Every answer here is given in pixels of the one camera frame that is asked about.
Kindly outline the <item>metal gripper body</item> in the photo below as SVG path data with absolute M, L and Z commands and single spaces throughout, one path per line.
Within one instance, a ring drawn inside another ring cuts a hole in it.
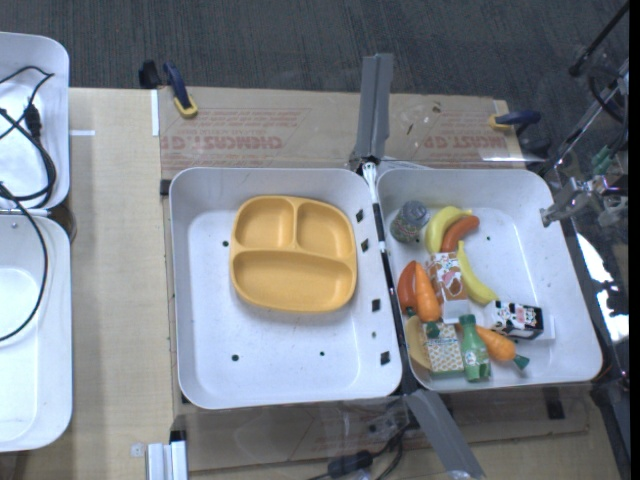
M 595 175 L 584 183 L 589 194 L 595 194 L 603 204 L 600 218 L 621 218 L 628 206 L 628 175 Z

